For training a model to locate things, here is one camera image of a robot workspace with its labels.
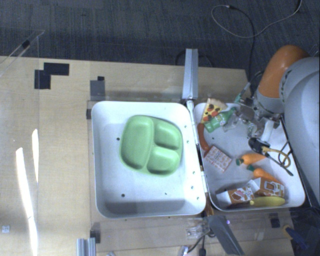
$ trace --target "black tape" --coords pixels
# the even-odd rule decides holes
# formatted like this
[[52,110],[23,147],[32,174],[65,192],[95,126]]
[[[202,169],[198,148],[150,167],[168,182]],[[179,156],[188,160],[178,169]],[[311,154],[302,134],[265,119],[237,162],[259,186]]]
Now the black tape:
[[51,76],[43,70],[34,71],[34,89],[51,89]]
[[69,64],[45,62],[43,69],[45,75],[69,76]]
[[280,228],[280,220],[278,218],[272,218],[270,219],[270,222],[273,229]]

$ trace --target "food box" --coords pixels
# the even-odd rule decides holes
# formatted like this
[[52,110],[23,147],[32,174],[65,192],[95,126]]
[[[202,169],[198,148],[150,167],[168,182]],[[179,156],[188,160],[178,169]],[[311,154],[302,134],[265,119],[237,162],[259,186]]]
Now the food box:
[[255,199],[254,192],[248,186],[227,190],[216,195],[221,207],[245,203]]
[[282,184],[263,177],[250,180],[247,187],[257,196],[285,197],[285,187]]
[[228,168],[232,161],[232,159],[229,156],[227,156],[214,145],[204,155],[204,160],[207,163],[210,163],[211,165],[220,169],[222,172],[224,172]]

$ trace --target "sausage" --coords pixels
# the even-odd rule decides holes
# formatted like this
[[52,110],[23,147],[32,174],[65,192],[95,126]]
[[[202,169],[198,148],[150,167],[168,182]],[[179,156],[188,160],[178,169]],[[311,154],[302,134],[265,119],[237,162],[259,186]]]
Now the sausage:
[[205,125],[203,123],[199,123],[197,125],[197,130],[198,130],[198,136],[199,136],[199,142],[200,146],[203,150],[208,151],[209,150],[209,145],[205,140]]

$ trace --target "gray carpet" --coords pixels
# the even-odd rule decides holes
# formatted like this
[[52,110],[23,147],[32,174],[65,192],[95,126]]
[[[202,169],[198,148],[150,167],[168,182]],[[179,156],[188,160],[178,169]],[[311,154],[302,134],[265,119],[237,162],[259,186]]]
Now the gray carpet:
[[[0,54],[21,42],[21,29],[45,30],[43,58],[174,65],[185,48],[198,48],[199,65],[263,70],[283,45],[319,55],[320,2],[303,0],[293,17],[253,39],[216,25],[211,10],[233,5],[252,20],[255,32],[292,14],[298,0],[7,0],[0,2]],[[250,22],[234,9],[216,8],[215,18],[232,32],[251,36]],[[176,60],[183,65],[184,56]]]

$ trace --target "wooden table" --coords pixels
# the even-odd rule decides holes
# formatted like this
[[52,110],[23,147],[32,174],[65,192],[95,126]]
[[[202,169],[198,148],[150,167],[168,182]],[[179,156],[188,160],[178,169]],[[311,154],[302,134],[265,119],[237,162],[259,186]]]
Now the wooden table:
[[[35,69],[42,70],[44,63],[69,64],[69,75],[52,75],[51,89],[37,90],[33,87]],[[38,183],[28,178],[33,181],[30,191],[35,202],[38,255],[76,255],[77,239],[89,238],[96,223],[103,230],[101,243],[97,244],[98,256],[111,250],[116,256],[176,256],[181,245],[195,243],[186,238],[187,218],[109,220],[97,214],[89,172],[92,148],[86,112],[90,81],[98,77],[104,77],[107,100],[153,97],[154,101],[162,101],[170,96],[174,101],[181,95],[184,67],[23,57],[0,77],[0,120],[2,125],[6,122],[1,136],[0,222],[2,226],[10,225],[10,233],[1,234],[1,255],[32,255],[16,177],[15,151],[23,147],[26,169],[32,165],[33,157],[28,155],[31,139],[27,135],[36,128]],[[243,70],[201,67],[198,71],[199,95],[203,98],[232,101],[246,82]],[[237,220],[233,223],[235,236],[244,234],[239,243],[246,255],[294,255],[280,229],[265,224],[268,219],[259,221],[261,227],[251,227],[245,217],[233,218]],[[224,253],[216,238],[206,239],[205,248],[207,255]]]

